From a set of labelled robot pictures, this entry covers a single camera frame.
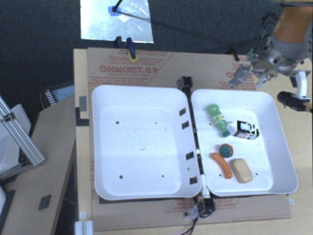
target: black connector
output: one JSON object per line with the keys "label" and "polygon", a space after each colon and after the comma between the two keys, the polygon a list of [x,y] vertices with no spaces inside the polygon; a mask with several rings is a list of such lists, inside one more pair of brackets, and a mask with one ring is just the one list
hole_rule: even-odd
{"label": "black connector", "polygon": [[285,107],[288,106],[299,112],[307,111],[308,109],[306,105],[304,105],[304,103],[310,101],[310,99],[299,99],[295,97],[295,94],[292,94],[290,92],[280,92],[277,95],[277,100],[281,102]]}
{"label": "black connector", "polygon": [[190,76],[182,76],[176,83],[176,88],[184,92],[188,98],[191,98],[192,78]]}
{"label": "black connector", "polygon": [[212,213],[215,211],[215,203],[213,198],[204,198],[205,212]]}

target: small box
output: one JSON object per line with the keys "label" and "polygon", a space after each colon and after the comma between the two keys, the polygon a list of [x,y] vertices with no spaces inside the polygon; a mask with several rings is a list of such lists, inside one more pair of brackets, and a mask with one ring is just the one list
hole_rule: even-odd
{"label": "small box", "polygon": [[260,135],[259,126],[256,124],[243,122],[243,121],[235,121],[229,123],[226,126],[226,129],[230,132],[230,134],[234,137],[254,140]]}

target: cardboard sheet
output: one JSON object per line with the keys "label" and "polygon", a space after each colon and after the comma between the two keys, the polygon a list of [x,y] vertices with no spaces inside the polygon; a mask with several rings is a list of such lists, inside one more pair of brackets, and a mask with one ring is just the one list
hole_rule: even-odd
{"label": "cardboard sheet", "polygon": [[[175,87],[181,76],[192,76],[193,89],[229,89],[236,68],[247,65],[245,57],[236,62],[231,55],[137,51],[132,63],[123,49],[88,49],[89,138],[92,220],[94,231],[134,229],[191,224],[183,213],[194,205],[192,198],[107,201],[94,188],[94,154],[91,93],[99,85]],[[237,90],[255,90],[252,75]],[[285,195],[217,198],[216,211],[204,223],[290,218]]]}

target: green ball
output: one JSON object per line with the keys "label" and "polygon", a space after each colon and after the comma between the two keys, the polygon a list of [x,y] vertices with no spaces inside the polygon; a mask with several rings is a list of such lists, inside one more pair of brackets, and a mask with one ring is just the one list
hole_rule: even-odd
{"label": "green ball", "polygon": [[224,143],[220,146],[220,155],[224,158],[229,158],[234,154],[234,149],[231,145]]}

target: green toy bottle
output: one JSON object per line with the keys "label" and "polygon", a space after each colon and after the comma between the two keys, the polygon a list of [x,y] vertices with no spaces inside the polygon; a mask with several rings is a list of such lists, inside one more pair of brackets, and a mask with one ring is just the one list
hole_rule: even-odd
{"label": "green toy bottle", "polygon": [[223,137],[228,137],[230,132],[226,129],[226,121],[220,112],[217,104],[210,104],[206,108],[207,112],[210,114],[215,126],[222,131]]}

